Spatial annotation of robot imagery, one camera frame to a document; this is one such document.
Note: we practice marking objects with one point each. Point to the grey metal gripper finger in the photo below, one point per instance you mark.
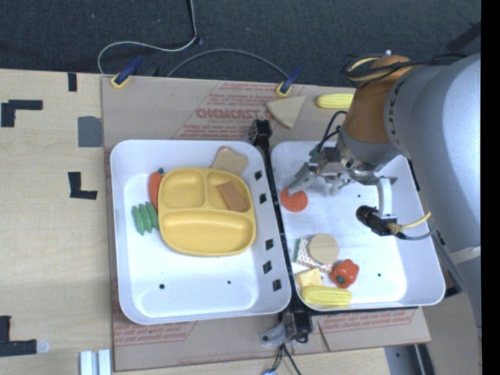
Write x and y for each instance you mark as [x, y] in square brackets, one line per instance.
[301, 180]
[336, 188]

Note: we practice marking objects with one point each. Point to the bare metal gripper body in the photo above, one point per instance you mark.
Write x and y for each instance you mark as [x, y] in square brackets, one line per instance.
[332, 162]

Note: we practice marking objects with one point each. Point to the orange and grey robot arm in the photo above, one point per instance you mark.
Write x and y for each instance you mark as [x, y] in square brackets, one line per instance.
[429, 139]

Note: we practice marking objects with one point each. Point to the orange tomato slice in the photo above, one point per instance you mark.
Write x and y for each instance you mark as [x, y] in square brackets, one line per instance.
[295, 202]

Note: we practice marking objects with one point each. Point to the beige round biscuit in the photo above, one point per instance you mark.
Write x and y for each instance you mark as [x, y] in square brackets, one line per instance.
[323, 247]

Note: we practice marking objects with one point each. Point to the yellow corn cob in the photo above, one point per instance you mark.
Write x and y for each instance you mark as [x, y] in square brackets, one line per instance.
[326, 296]
[334, 101]

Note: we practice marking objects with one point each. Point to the tan triangular sandwich slice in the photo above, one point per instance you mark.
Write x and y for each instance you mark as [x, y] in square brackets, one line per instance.
[288, 111]

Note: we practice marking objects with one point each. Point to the brown rectangular biscuit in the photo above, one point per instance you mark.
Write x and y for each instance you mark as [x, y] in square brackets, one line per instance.
[233, 197]

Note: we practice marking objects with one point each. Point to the tan bread slice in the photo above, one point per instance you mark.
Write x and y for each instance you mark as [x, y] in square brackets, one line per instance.
[230, 160]

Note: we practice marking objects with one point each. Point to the patterned white packet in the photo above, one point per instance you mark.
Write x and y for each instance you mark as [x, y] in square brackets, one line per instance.
[308, 262]

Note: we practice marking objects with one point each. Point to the white plastic tray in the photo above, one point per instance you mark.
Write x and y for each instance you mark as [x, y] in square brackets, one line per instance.
[375, 260]
[195, 287]

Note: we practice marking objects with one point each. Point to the orange bell pepper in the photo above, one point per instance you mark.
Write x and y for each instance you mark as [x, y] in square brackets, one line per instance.
[344, 273]

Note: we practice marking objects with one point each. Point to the yellow cheese wedge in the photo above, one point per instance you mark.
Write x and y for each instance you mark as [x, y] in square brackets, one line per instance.
[309, 277]

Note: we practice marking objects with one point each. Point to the yellow divided plate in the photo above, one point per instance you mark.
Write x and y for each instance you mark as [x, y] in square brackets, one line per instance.
[203, 229]

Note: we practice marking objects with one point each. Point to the brown cardboard board red print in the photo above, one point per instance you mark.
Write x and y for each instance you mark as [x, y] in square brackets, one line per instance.
[183, 104]

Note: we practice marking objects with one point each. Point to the orange carrot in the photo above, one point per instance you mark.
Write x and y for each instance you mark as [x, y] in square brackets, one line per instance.
[154, 188]

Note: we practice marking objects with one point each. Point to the green pea pods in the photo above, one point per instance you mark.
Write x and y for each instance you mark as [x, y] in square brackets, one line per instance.
[144, 217]

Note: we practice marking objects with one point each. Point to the black cylinder on white bracket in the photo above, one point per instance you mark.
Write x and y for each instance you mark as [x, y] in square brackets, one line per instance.
[375, 219]

